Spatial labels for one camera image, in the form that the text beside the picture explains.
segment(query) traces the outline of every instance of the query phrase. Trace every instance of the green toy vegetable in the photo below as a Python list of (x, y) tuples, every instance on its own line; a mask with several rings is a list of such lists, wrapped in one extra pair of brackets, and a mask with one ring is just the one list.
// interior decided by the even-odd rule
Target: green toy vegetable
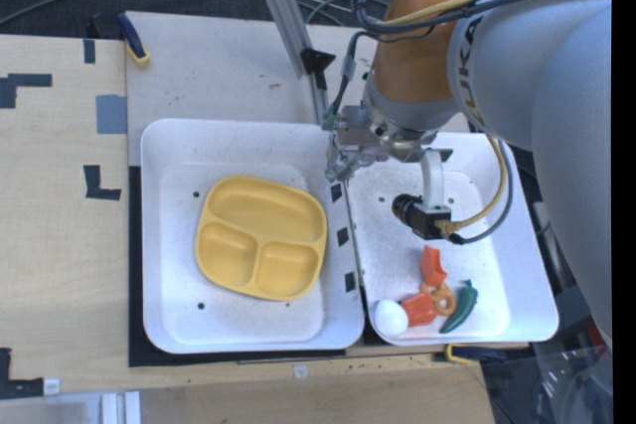
[(479, 292), (473, 288), (473, 285), (468, 279), (465, 281), (466, 286), (464, 286), (459, 291), (459, 297), (457, 299), (457, 309), (455, 312), (448, 317), (448, 320), (444, 322), (444, 325), (441, 327), (439, 332), (441, 334), (449, 333), (450, 331), (454, 331), (461, 324), (463, 324), (468, 316), (473, 311), (475, 304), (477, 303), (477, 295)]

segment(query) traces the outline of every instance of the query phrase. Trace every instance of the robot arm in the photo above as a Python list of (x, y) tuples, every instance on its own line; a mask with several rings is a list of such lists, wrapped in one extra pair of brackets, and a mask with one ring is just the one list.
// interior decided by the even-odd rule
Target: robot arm
[(388, 157), (420, 162), (457, 112), (533, 152), (554, 232), (611, 348), (611, 0), (392, 0), (383, 22), (361, 0), (358, 16), (380, 42), (361, 106), (332, 110), (327, 177)]

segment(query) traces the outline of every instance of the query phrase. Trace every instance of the black bracket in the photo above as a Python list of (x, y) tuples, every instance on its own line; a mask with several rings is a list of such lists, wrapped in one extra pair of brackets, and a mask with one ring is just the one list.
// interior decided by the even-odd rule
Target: black bracket
[(11, 349), (0, 348), (0, 399), (43, 396), (44, 379), (11, 380), (9, 379), (10, 362)]
[(320, 90), (327, 90), (327, 80), (325, 79), (325, 69), (335, 61), (336, 56), (319, 52), (312, 48), (305, 48), (300, 53), (305, 70), (309, 74), (316, 76), (316, 86)]

